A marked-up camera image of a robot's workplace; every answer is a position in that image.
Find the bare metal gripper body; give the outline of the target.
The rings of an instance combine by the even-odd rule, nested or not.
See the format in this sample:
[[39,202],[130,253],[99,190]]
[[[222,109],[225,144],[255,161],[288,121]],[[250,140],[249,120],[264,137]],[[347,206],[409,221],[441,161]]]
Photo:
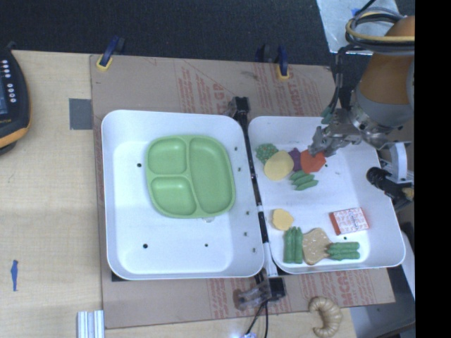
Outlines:
[[382,147],[391,131],[390,126],[378,123],[360,108],[339,108],[321,131],[321,146],[345,147],[366,142],[373,147]]

